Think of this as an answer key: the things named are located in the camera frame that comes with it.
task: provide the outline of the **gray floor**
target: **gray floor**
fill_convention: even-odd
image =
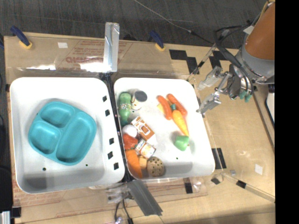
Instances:
[[[213,30],[245,24],[262,10],[266,0],[0,0],[0,33],[11,35],[12,25],[23,31],[104,37],[105,22],[120,24],[127,35],[147,41],[155,30],[165,43],[211,46]],[[203,39],[191,35],[192,30]],[[243,33],[230,36],[224,46],[239,48]],[[4,52],[0,50],[0,115],[7,131]],[[0,166],[10,167],[8,140],[1,143]]]

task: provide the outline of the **orange toy vegetable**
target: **orange toy vegetable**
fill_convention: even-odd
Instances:
[[[170,102],[176,105],[176,109],[179,110],[183,116],[187,115],[187,110],[172,94],[168,94],[167,98],[169,99]]]
[[[173,121],[179,127],[179,129],[184,133],[184,135],[189,136],[187,124],[185,123],[184,117],[179,110],[172,111]]]
[[[127,133],[122,136],[122,139],[125,144],[125,150],[134,149],[138,143],[138,139],[135,139]]]
[[[129,169],[131,167],[132,170],[138,175],[138,177],[142,178],[142,171],[136,151],[134,149],[126,150],[126,157]]]
[[[168,104],[167,100],[161,95],[158,95],[157,99],[163,107],[163,110],[164,110],[164,113],[165,113],[165,118],[167,120],[171,120],[172,119],[172,112],[171,112],[171,108],[170,108],[170,105]]]

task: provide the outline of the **table surface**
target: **table surface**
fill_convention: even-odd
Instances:
[[[35,37],[44,41],[51,39],[54,43],[61,39],[102,41],[45,34],[26,33],[26,35],[33,40]],[[19,67],[21,60],[24,61],[27,57],[28,63],[32,63],[40,59],[38,54],[32,54],[34,50],[30,51],[31,54],[28,51],[27,53],[18,51],[20,48],[15,45],[14,39],[16,38],[5,37],[8,83],[24,74]],[[188,62],[195,60],[199,63],[209,51],[208,47],[173,44],[165,46],[166,50],[160,52],[153,43],[121,41],[119,72],[114,74],[113,79],[120,77],[187,79]],[[53,51],[43,51],[48,56],[48,62],[60,59],[58,55],[51,56]],[[174,54],[186,54],[186,56],[175,57]],[[228,70],[229,62],[221,61],[221,66],[224,70]],[[207,60],[200,73],[191,79],[190,83],[196,88],[211,69],[210,60]],[[267,89],[259,86],[257,88],[254,98],[248,103],[223,96],[221,105],[206,112],[204,122],[211,148],[217,150],[221,156],[222,168],[216,169],[210,176],[196,180],[205,190],[186,194],[181,183],[172,194],[164,195],[167,193],[166,189],[159,189],[155,193],[155,199],[163,210],[160,217],[153,215],[144,217],[135,201],[128,200],[127,210],[134,223],[275,223],[274,127],[265,107]],[[202,100],[213,90],[214,87],[210,87],[199,91],[198,97]],[[10,140],[13,156],[13,143],[12,139]],[[12,173],[15,174],[13,158],[12,169]],[[49,204],[40,204],[38,199],[45,197],[35,196],[35,200],[31,197],[25,205],[22,205],[22,200],[26,198],[28,195],[20,192],[14,182],[14,204],[22,206],[21,218],[17,218],[16,223],[113,223],[114,221],[115,204],[107,205],[107,202],[103,201],[105,193],[100,190],[96,194],[90,189],[53,193]],[[118,215],[126,217],[122,207],[119,208]]]

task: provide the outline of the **teal divided plate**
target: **teal divided plate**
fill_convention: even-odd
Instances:
[[[88,153],[97,126],[84,111],[63,103],[47,103],[29,129],[31,147],[58,163],[75,165]]]

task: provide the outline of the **white egg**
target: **white egg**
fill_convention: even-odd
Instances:
[[[123,135],[125,133],[127,133],[128,135],[130,135],[134,138],[137,136],[137,133],[138,133],[137,129],[133,125],[125,125],[121,131],[122,131]]]

